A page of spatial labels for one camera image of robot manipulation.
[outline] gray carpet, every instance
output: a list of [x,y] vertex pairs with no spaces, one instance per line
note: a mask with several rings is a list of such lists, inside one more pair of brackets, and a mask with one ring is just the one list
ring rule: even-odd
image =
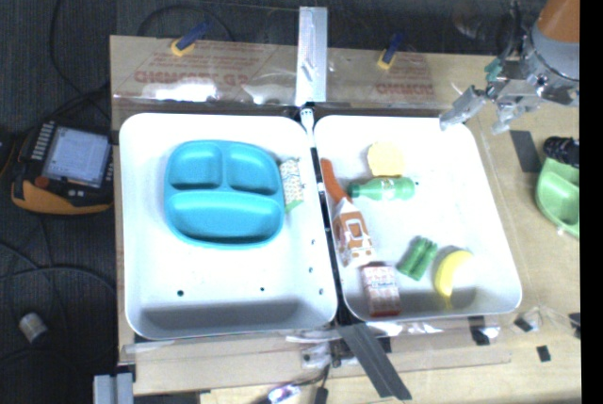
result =
[[[82,93],[106,89],[112,34],[175,36],[220,16],[218,40],[294,44],[290,17],[245,19],[236,6],[329,8],[330,44],[384,47],[403,30],[419,52],[496,54],[512,0],[0,0],[0,128],[22,134]],[[546,0],[518,0],[534,20]],[[107,126],[108,94],[74,121]],[[30,214],[0,181],[0,402],[87,403],[91,378],[116,363],[114,215]],[[18,276],[15,273],[29,271]],[[36,312],[49,332],[31,346],[17,328]]]

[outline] electronic device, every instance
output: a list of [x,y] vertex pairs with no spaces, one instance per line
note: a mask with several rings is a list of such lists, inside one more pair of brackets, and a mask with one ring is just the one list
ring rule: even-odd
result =
[[84,215],[113,203],[108,132],[47,120],[25,136],[14,162],[12,201],[35,213]]

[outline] green pickle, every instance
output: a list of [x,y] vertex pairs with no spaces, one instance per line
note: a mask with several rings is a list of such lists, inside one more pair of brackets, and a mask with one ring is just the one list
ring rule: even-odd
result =
[[429,247],[423,252],[421,259],[416,263],[415,267],[411,270],[410,277],[413,280],[419,281],[425,275],[425,270],[435,258],[437,253],[437,245],[431,242]]
[[410,276],[415,265],[420,261],[423,256],[423,252],[428,248],[429,241],[426,238],[421,238],[415,242],[411,251],[407,253],[406,257],[396,265],[398,272]]

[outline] green bottle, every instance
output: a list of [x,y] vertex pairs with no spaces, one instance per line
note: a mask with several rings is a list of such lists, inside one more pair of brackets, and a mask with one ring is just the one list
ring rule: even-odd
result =
[[408,200],[415,195],[415,182],[405,176],[396,178],[373,178],[363,185],[352,183],[348,186],[352,198],[360,196],[373,200]]

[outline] blue plastic plate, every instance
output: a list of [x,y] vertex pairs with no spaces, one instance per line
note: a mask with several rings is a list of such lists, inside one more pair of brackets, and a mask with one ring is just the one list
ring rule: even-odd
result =
[[168,161],[164,208],[170,229],[193,245],[266,245],[285,218],[281,175],[276,161],[257,146],[189,141]]

